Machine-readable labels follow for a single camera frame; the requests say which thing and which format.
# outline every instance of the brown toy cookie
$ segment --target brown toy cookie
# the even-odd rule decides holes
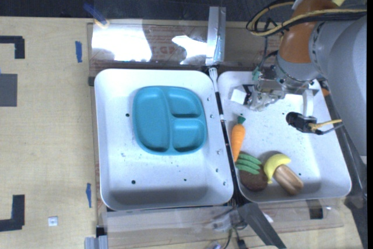
[[[242,185],[251,191],[262,191],[268,185],[268,178],[262,163],[255,157],[240,153],[236,161]]]

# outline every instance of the blue divided plate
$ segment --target blue divided plate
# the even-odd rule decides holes
[[[149,153],[192,153],[207,138],[202,103],[194,92],[182,87],[139,89],[133,99],[132,123],[137,143]]]

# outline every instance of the black wire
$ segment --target black wire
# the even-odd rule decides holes
[[[320,22],[320,21],[352,21],[352,20],[357,20],[363,16],[365,16],[367,14],[367,12],[349,12],[349,13],[326,13],[322,16],[309,16],[309,17],[304,17],[304,18],[301,18],[301,19],[298,19],[298,20],[295,20],[291,23],[289,23],[288,25],[284,26],[284,27],[281,27],[267,35],[265,35],[264,37],[269,37],[269,36],[272,36],[274,34],[277,34],[279,32],[282,32],[283,30],[289,30],[290,27],[292,26],[295,26],[295,25],[298,25],[298,24],[302,24],[302,23],[306,23],[306,22]],[[257,33],[263,33],[265,32],[266,30],[249,30],[250,32],[257,32]]]
[[[237,237],[237,240],[239,240],[239,239],[240,239],[240,236],[238,235],[238,232],[237,232],[237,229],[236,229],[236,228],[234,229],[234,232],[235,232],[235,235],[236,235],[236,237]]]
[[[225,246],[224,246],[222,249],[227,249],[227,248],[228,248],[229,242],[231,241],[231,238],[232,238],[232,233],[233,233],[232,230],[233,230],[233,229],[230,229],[230,230],[229,230],[228,240],[227,240]]]
[[[277,24],[276,24],[275,21],[273,21],[271,18],[268,18],[266,24],[264,25],[264,30],[268,29],[270,23],[274,24],[274,26],[277,26]],[[262,55],[262,60],[259,63],[259,67],[258,67],[259,70],[263,67],[264,61],[266,59],[267,48],[268,48],[268,37],[265,37],[265,40],[264,40],[264,51],[263,51],[263,55]]]
[[[342,126],[343,126],[343,124],[339,124],[339,125],[335,126],[334,128],[331,128],[331,129],[326,130],[326,131],[316,130],[316,134],[317,134],[317,135],[324,135],[324,134],[327,134],[327,133],[329,133],[329,132],[332,132],[332,131],[334,131],[334,130],[339,129],[339,128],[342,127]]]
[[[258,66],[258,69],[261,70],[262,67],[263,67],[263,65],[264,65],[264,63],[265,63],[265,61],[266,61],[269,57],[277,55],[278,52],[279,52],[279,51],[276,50],[276,51],[273,51],[273,52],[269,53],[269,54],[266,55],[265,57],[263,57],[261,63],[260,63],[259,66]]]
[[[259,23],[259,20],[257,22],[255,22],[254,30],[258,30],[258,23]],[[264,25],[264,30],[268,29],[268,26],[269,26],[270,23],[272,23],[275,27],[277,26],[277,23],[271,17],[268,17],[267,21],[266,21],[266,24]]]
[[[294,3],[295,0],[275,0],[275,1],[271,2],[269,5],[267,5],[266,7],[264,7],[263,9],[261,9],[260,12],[262,12],[262,11],[265,10],[265,9],[268,9],[268,11],[270,11],[272,6],[277,5],[277,4],[280,4],[280,3],[286,3],[286,2],[292,2],[292,3]],[[257,16],[257,13],[256,13],[256,14],[255,14],[251,19],[250,19],[249,22],[247,22],[247,24],[246,24],[246,29],[248,29],[248,28],[247,28],[248,25],[252,22],[252,20],[253,20],[256,16]],[[254,24],[254,28],[255,28],[255,29],[257,29],[257,25],[258,25],[258,23],[259,23],[259,19],[258,19],[258,20],[255,22],[255,24]]]
[[[241,222],[241,223],[237,224],[234,228],[236,230],[244,230],[246,227],[247,227],[247,223],[246,222]]]

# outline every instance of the white sink basin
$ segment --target white sink basin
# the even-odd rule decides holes
[[[347,195],[351,190],[351,178],[335,131],[324,135],[306,134],[288,125],[285,119],[287,113],[303,111],[302,96],[287,94],[285,99],[278,100],[261,112],[249,110],[229,100],[235,87],[253,84],[251,78],[251,72],[225,72],[218,78],[228,135],[237,122],[237,115],[242,113],[246,118],[246,136],[241,150],[257,157],[262,163],[276,152],[284,153],[291,159],[288,166],[302,179],[304,188],[298,195],[290,196],[273,180],[273,184],[259,192],[250,191],[240,184],[241,193],[248,200],[259,203]],[[314,96],[313,116],[318,122],[329,121],[329,110],[320,85],[315,82],[312,88],[319,90]]]
[[[202,103],[207,138],[196,151],[157,155],[136,141],[132,105],[147,86],[193,91]],[[213,84],[198,71],[106,69],[94,81],[100,185],[113,210],[221,205],[233,195],[233,182]]]

